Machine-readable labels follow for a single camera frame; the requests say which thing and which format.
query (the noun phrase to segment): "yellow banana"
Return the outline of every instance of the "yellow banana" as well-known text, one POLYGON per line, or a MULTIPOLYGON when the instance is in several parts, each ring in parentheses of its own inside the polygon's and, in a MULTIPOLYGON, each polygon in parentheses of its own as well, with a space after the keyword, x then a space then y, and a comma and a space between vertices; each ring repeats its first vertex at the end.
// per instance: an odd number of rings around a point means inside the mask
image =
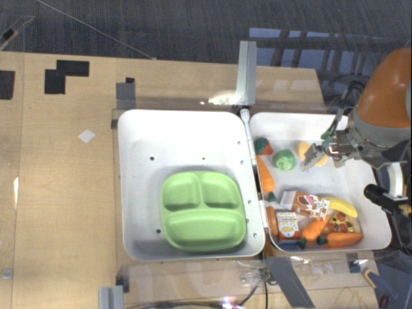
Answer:
POLYGON ((325 199, 329 200, 329 209, 335 209, 346 214, 347 216, 357 218, 358 212, 356 211, 356 208, 347 201, 335 197, 325 197, 325 199))

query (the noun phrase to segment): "wooden table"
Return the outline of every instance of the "wooden table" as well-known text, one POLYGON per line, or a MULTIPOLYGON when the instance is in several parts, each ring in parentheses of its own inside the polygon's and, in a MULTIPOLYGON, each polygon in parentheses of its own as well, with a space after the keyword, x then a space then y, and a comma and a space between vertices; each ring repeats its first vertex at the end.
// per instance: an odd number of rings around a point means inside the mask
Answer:
MULTIPOLYGON (((15 71, 13 99, 0 100, 0 268, 14 269, 13 279, 0 280, 0 308, 97 308, 98 290, 114 285, 122 255, 111 130, 116 83, 135 78, 138 104, 162 105, 165 98, 200 104, 234 91, 237 66, 0 52, 0 70, 15 71), (89 77, 66 77, 65 95, 45 95, 44 71, 55 69, 57 59, 89 61, 89 77), (95 133, 88 143, 78 138, 85 130, 95 133)), ((323 109, 314 70, 257 67, 256 75, 257 101, 323 109)), ((332 299, 348 308, 376 305, 364 281, 327 295, 321 285, 309 291, 319 308, 332 308, 332 299), (359 294, 358 306, 350 299, 359 294)), ((262 291, 250 308, 261 308, 262 291)), ((276 308, 288 307, 279 289, 270 291, 276 308)))

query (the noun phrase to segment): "white diamond sticker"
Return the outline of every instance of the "white diamond sticker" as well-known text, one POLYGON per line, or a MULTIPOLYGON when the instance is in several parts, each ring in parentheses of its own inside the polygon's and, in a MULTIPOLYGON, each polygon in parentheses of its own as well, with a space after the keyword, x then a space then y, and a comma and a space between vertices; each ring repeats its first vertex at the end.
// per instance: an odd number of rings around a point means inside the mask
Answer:
POLYGON ((96 134, 89 129, 85 130, 83 133, 81 133, 78 138, 81 139, 84 143, 89 143, 90 140, 95 137, 96 134))

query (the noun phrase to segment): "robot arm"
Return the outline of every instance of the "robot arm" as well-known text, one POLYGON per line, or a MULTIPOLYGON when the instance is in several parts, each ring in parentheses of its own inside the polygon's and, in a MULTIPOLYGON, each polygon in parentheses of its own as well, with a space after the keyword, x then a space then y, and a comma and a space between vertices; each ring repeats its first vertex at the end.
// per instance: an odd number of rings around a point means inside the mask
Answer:
MULTIPOLYGON (((411 143, 411 48, 390 53, 372 75, 357 107, 350 113, 344 131, 336 131, 343 107, 322 136, 322 145, 313 144, 301 164, 307 170, 324 155, 336 167, 351 158, 362 159, 376 169, 403 162, 411 143)), ((353 82, 345 91, 348 96, 353 82)))

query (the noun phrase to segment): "green plate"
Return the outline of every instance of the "green plate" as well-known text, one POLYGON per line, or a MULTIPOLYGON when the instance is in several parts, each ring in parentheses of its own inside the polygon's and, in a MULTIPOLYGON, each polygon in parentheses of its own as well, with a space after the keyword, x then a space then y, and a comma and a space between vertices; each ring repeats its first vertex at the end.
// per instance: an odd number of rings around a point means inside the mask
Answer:
POLYGON ((184 172, 162 187, 162 222, 168 242, 188 252, 211 252, 239 245, 246 217, 236 182, 222 173, 184 172))

